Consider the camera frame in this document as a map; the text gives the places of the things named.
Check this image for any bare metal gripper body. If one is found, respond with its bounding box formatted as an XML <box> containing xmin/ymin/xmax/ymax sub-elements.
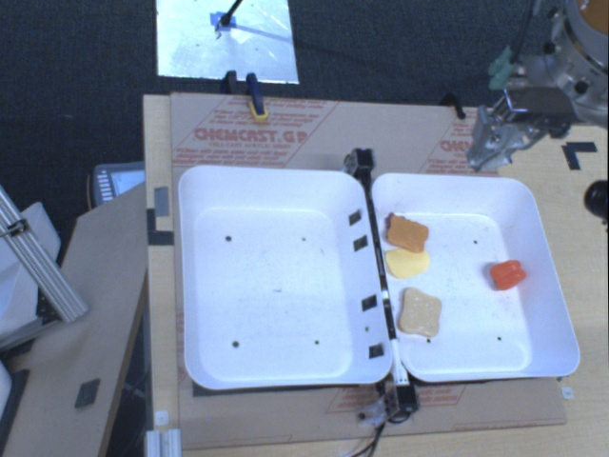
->
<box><xmin>502</xmin><ymin>10</ymin><xmax>609</xmax><ymax>138</ymax></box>

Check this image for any orange toy biscuit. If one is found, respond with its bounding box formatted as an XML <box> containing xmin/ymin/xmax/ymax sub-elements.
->
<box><xmin>385</xmin><ymin>213</ymin><xmax>430</xmax><ymax>254</ymax></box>

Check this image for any orange toy pepper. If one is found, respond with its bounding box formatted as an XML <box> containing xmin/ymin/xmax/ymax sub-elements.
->
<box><xmin>489</xmin><ymin>259</ymin><xmax>527</xmax><ymax>291</ymax></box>

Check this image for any yellow toy food slice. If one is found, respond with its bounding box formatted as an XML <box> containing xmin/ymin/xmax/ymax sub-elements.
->
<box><xmin>383</xmin><ymin>247</ymin><xmax>431</xmax><ymax>281</ymax></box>

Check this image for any thin black and white rod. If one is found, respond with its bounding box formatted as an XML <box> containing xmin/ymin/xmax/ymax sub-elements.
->
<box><xmin>359</xmin><ymin>169</ymin><xmax>408</xmax><ymax>390</ymax></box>

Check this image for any brown cardboard board red print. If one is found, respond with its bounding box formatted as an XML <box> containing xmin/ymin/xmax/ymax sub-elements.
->
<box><xmin>168</xmin><ymin>91</ymin><xmax>568</xmax><ymax>450</ymax></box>

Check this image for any beige toy bread slice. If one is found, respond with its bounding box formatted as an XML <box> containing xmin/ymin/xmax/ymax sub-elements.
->
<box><xmin>397</xmin><ymin>287</ymin><xmax>443</xmax><ymax>338</ymax></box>

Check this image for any white plastic tray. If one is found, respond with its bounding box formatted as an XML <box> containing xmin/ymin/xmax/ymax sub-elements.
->
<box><xmin>369</xmin><ymin>172</ymin><xmax>581</xmax><ymax>384</ymax></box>
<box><xmin>177</xmin><ymin>164</ymin><xmax>394</xmax><ymax>391</ymax></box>

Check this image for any black cylinder on white bracket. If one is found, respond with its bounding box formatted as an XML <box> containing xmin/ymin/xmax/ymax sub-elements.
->
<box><xmin>583</xmin><ymin>180</ymin><xmax>609</xmax><ymax>229</ymax></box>

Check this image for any black block with thin wires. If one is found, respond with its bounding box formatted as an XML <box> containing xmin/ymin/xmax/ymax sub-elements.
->
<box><xmin>343</xmin><ymin>147</ymin><xmax>378</xmax><ymax>177</ymax></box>
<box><xmin>383</xmin><ymin>382</ymin><xmax>421</xmax><ymax>424</ymax></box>

